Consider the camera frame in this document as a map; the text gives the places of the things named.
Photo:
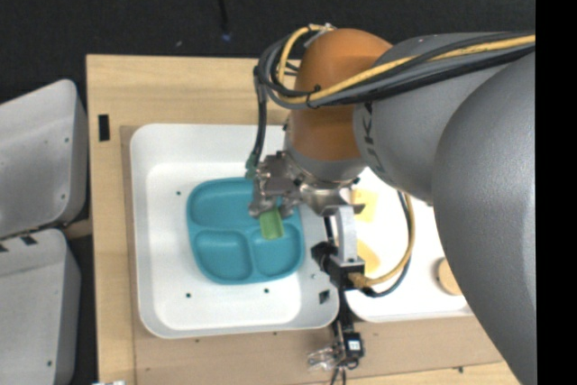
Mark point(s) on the pale wood board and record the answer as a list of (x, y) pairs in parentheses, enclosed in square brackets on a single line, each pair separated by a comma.
[(234, 356)]

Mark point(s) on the tan round biscuit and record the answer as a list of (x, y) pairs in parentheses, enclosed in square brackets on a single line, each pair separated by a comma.
[(447, 277)]

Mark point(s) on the green block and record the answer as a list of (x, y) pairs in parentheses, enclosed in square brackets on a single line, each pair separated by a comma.
[(272, 226)]

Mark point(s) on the white plastic tray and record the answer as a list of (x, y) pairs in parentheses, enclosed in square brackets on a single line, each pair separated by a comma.
[(167, 212), (405, 304)]

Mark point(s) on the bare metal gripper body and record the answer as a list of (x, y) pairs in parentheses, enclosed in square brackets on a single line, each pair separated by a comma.
[(288, 180)]

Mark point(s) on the pale yellow flat piece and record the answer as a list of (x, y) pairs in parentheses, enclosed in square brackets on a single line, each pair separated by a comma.
[(369, 205)]

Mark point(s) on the blue divided plate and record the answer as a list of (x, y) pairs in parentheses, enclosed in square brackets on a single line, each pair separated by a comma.
[(221, 216)]

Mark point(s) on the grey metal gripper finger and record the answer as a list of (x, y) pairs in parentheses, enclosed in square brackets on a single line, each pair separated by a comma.
[(261, 205), (289, 204)]

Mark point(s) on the black cylinder on white bracket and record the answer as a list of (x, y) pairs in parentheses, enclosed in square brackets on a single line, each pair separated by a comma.
[(346, 234)]

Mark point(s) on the thin black rod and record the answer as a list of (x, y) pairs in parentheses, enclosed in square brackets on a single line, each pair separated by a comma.
[(345, 311)]

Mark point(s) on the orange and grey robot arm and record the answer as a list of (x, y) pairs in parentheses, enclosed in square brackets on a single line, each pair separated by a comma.
[(478, 158)]

